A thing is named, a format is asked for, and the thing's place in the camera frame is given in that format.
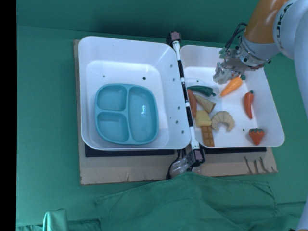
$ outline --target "green cucumber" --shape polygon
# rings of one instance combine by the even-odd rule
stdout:
[[[213,95],[216,96],[216,94],[213,92],[213,88],[207,87],[207,86],[191,86],[187,89],[199,92],[207,97]]]

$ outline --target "wrinkled green cloth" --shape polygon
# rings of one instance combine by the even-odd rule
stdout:
[[[267,183],[187,172],[97,199],[103,231],[289,231]]]

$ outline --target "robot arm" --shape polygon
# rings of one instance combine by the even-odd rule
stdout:
[[[235,36],[238,46],[230,49]],[[308,0],[260,0],[248,24],[239,24],[220,51],[213,80],[224,84],[244,71],[264,67],[273,56],[282,53],[294,59],[299,88],[308,117]]]

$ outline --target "toy strawberry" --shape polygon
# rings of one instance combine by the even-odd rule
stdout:
[[[264,130],[263,129],[250,129],[249,135],[252,138],[252,141],[255,145],[259,145],[263,136],[264,136]]]

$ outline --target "blue plate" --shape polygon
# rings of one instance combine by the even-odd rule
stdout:
[[[147,144],[158,134],[154,95],[130,84],[102,86],[95,96],[95,125],[99,135],[118,144]]]

